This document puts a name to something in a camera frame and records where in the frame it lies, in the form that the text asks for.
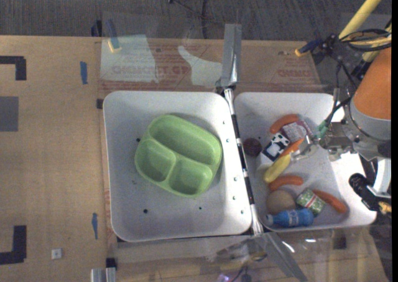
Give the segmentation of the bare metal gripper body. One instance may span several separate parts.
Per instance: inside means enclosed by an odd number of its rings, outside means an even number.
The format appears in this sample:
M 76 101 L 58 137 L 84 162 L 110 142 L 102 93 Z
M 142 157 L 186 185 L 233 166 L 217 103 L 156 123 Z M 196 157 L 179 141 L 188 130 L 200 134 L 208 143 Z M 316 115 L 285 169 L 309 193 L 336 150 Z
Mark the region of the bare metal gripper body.
M 329 125 L 327 132 L 320 140 L 320 146 L 328 152 L 330 161 L 337 161 L 343 154 L 357 154 L 355 146 L 360 140 L 361 131 L 347 120 L 341 120 Z

